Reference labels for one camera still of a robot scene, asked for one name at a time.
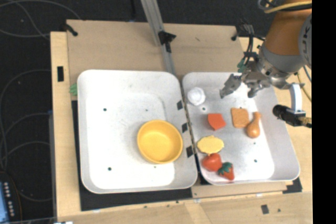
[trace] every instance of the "dark background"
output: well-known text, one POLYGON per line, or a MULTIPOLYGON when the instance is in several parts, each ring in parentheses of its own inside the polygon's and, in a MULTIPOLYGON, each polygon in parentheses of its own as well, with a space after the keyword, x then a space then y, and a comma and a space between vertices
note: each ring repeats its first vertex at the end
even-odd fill
MULTIPOLYGON (((81 19, 144 22, 140 0, 134 0, 135 18, 130 0, 49 0, 73 9, 81 19)), ((247 19, 255 32, 264 36, 273 19, 257 7, 257 0, 158 0, 165 23, 237 25, 247 19)), ((22 3, 42 33, 60 30, 66 19, 76 16, 66 9, 47 3, 22 3)), ((27 15, 16 5, 0 7, 0 29, 20 35, 36 35, 27 15)), ((0 33, 0 103, 4 129, 32 113, 52 111, 50 72, 23 75, 6 86, 16 75, 35 69, 50 69, 49 41, 42 37, 19 38, 0 33)), ((48 116, 22 120, 7 134, 8 151, 26 142, 49 142, 48 116)), ((8 156, 7 173, 20 197, 24 219, 53 216, 49 147, 42 143, 24 145, 8 156)))

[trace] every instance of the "wooden table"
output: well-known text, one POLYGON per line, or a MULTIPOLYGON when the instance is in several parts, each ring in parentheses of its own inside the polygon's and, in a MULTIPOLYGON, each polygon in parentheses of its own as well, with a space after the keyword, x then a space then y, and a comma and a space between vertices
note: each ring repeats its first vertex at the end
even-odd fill
MULTIPOLYGON (((125 23, 124 26, 120 25, 119 22, 70 21, 70 23, 72 23, 72 27, 75 25, 77 29, 83 27, 83 30, 86 27, 94 29, 92 25, 101 23, 107 27, 105 29, 106 31, 109 31, 110 26, 113 26, 113 28, 116 28, 117 26, 121 27, 117 28, 118 31, 131 31, 128 23, 125 23)), ((153 46, 153 44, 151 44, 151 32, 149 26, 145 26, 144 23, 132 23, 131 28, 132 33, 133 31, 138 31, 142 36, 142 38, 138 39, 138 42, 146 43, 144 46, 153 46)), ((178 62, 176 66, 178 67, 178 70, 183 69, 183 71, 181 71, 182 73, 190 71, 187 64, 188 61, 177 59, 179 58, 179 55, 190 55, 188 52, 190 52, 191 48, 186 47, 184 49, 183 41, 189 40, 193 33, 198 33, 197 39, 204 41, 202 47, 192 51, 194 57, 199 57, 197 54, 203 54, 204 51, 208 51, 209 54, 218 54, 218 50, 213 51, 208 50, 208 48, 214 44, 214 40, 223 43, 223 39, 227 38, 228 35, 232 35, 231 32, 235 31, 232 27, 224 26, 191 26, 175 24, 167 24, 166 30, 168 29, 173 30, 173 34, 176 34, 176 31, 180 31, 180 33, 177 34, 180 38, 179 41, 177 41, 177 39, 176 41, 173 41, 175 42, 175 50, 173 47, 173 53, 176 55, 174 62, 178 62)), ((95 37, 96 31, 94 30, 90 35, 92 40, 103 39, 102 33, 97 33, 97 36, 95 37)), ((71 95, 69 93, 69 87, 75 78, 71 78, 73 72, 70 72, 69 70, 69 63, 70 65, 74 65, 69 61, 69 50, 71 50, 69 43, 72 42, 71 39, 72 36, 70 36, 70 33, 51 33, 56 216, 59 221, 74 221, 75 223, 223 223, 224 221, 231 223, 312 222, 311 129, 306 127, 292 127, 289 125, 287 125, 288 132, 301 167, 299 178, 303 187, 302 192, 283 194, 282 191, 286 190, 288 185, 291 185, 292 182, 242 184, 240 187, 237 187, 234 184, 231 186, 218 187, 196 183, 192 188, 192 199, 127 205, 94 211, 81 211, 74 127, 72 122, 71 95), (64 79, 62 81, 59 81, 58 77, 59 67, 62 67, 64 71, 64 79)), ((248 40, 246 38, 240 39, 240 43, 238 42, 240 52, 241 48, 246 48, 247 42, 248 40)), ((260 41, 255 40, 255 44, 260 44, 260 41)), ((229 55, 231 52, 233 56, 237 54, 237 50, 232 47, 225 47, 224 45, 224 48, 220 48, 219 50, 222 49, 229 55)), ((222 70, 223 67, 216 66, 221 60, 218 58, 218 55, 214 55, 211 59, 214 63, 211 65, 212 70, 210 71, 235 71, 222 70)), ((306 75, 302 70, 299 74, 301 80, 307 83, 307 91, 311 94, 311 84, 306 78, 306 75)), ((292 78, 289 79, 289 82, 298 82, 298 77, 292 76, 292 78)), ((275 91, 279 103, 290 106, 289 91, 280 91, 277 89, 275 89, 275 91)), ((303 95, 303 109, 307 112, 307 116, 311 115, 311 102, 305 95, 303 95)))

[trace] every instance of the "white tray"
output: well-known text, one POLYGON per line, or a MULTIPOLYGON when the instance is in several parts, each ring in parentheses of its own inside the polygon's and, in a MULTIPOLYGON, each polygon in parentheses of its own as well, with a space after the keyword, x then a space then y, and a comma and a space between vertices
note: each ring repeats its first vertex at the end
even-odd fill
MULTIPOLYGON (((200 165, 203 177, 213 185, 294 180, 299 175, 300 167, 285 122, 272 113, 273 107, 278 104, 273 88, 263 89, 256 97, 248 98, 249 89, 242 83, 237 91, 221 99, 219 90, 231 74, 196 72, 183 78, 185 96, 194 87, 202 88, 206 95, 205 102, 199 106, 187 103, 195 143, 208 135, 221 138, 225 143, 220 151, 222 161, 231 162, 234 166, 233 182, 200 165), (233 127, 232 107, 246 108, 250 120, 254 111, 261 113, 261 133, 258 138, 250 138, 244 129, 233 127), (221 113, 226 126, 214 131, 207 121, 209 113, 221 113)), ((197 157, 201 162, 205 154, 197 149, 197 157)))
POLYGON ((78 78, 81 179, 93 193, 182 189, 197 179, 179 81, 155 71, 87 70, 78 78), (184 150, 169 164, 140 155, 139 128, 166 120, 181 133, 184 150))

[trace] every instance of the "yellow oval object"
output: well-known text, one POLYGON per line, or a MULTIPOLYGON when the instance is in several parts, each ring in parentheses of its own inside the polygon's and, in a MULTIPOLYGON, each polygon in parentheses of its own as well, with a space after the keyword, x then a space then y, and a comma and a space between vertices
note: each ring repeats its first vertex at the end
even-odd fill
POLYGON ((183 140, 173 124, 153 120, 146 122, 139 129, 138 148, 147 161, 166 164, 175 161, 181 155, 183 140))
POLYGON ((197 147, 203 153, 212 154, 219 152, 224 147, 224 142, 222 139, 210 135, 201 138, 197 142, 197 147))

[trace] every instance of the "yellow bowl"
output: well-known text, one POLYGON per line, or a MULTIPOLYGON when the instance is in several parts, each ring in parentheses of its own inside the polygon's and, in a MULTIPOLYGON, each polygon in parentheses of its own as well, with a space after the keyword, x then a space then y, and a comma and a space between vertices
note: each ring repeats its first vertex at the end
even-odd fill
POLYGON ((138 148, 146 160, 165 164, 181 155, 183 140, 173 124, 162 120, 148 121, 138 131, 138 148))

